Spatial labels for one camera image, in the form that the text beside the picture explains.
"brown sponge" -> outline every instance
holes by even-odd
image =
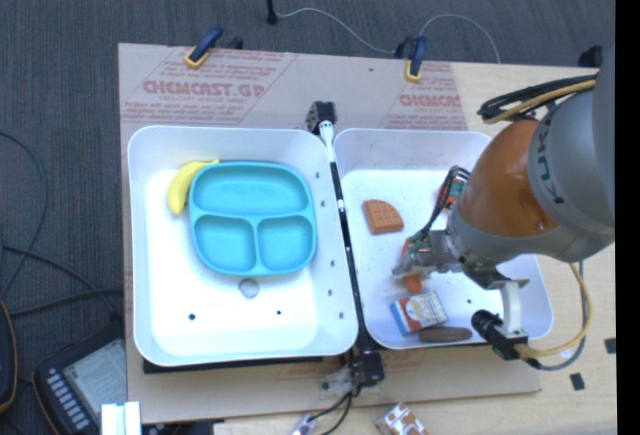
[[[388,202],[375,199],[365,200],[362,207],[367,217],[369,229],[373,234],[395,232],[404,228],[400,213]]]

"cardboard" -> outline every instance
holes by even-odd
[[[332,101],[335,131],[350,128],[467,129],[448,63],[425,62],[422,79],[404,61],[214,49],[198,70],[188,47],[120,44],[122,206],[128,400],[144,423],[307,411],[331,405],[321,377],[338,357],[288,364],[145,374],[132,334],[131,220],[126,148],[148,125],[305,128],[312,103]],[[537,391],[538,376],[487,346],[385,350],[386,378],[354,404],[378,405]]]

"small box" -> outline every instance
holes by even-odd
[[[429,435],[429,432],[404,403],[398,403],[376,421],[383,435]]]
[[[396,300],[390,307],[402,335],[447,321],[447,315],[435,291]]]

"table surface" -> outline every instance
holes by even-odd
[[[563,67],[455,62],[450,67],[468,129],[489,136],[505,126],[482,123],[476,114],[482,102],[526,86],[590,72]],[[543,256],[538,257],[538,262],[554,313],[549,334],[532,343],[543,349],[571,339],[582,320],[579,288],[569,266]],[[538,392],[409,403],[430,435],[617,433],[616,355],[605,344],[615,342],[616,337],[615,245],[586,260],[584,270],[593,319],[580,358],[560,371],[540,371]],[[542,363],[557,364],[562,357],[548,357]],[[582,388],[574,386],[575,376],[582,380]],[[402,391],[397,391],[397,402],[403,400]],[[337,433],[379,433],[375,420],[393,406],[358,406],[357,402],[355,405]],[[337,410],[322,417],[315,433],[330,429],[340,414],[341,410]],[[215,435],[285,435],[292,433],[301,417],[301,412],[293,412],[225,418],[223,423],[214,424],[213,430]]]

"banana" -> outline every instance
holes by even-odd
[[[187,203],[187,194],[189,187],[195,175],[204,167],[218,163],[219,159],[213,161],[191,161],[180,167],[178,173],[174,176],[167,190],[167,204],[171,212],[178,216],[182,213]]]

